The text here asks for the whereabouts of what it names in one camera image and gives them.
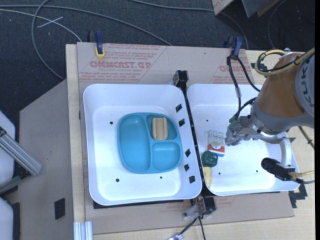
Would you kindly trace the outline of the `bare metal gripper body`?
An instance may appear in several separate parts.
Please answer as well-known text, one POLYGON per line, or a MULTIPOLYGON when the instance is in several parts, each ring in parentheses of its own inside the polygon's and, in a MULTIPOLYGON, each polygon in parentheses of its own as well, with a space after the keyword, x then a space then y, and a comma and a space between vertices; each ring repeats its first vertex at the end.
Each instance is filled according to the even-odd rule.
POLYGON ((225 134, 225 144, 227 146, 238 145, 241 141, 256 141, 263 138, 260 129, 254 125, 251 115, 239 117, 234 115, 229 119, 229 125, 225 134))

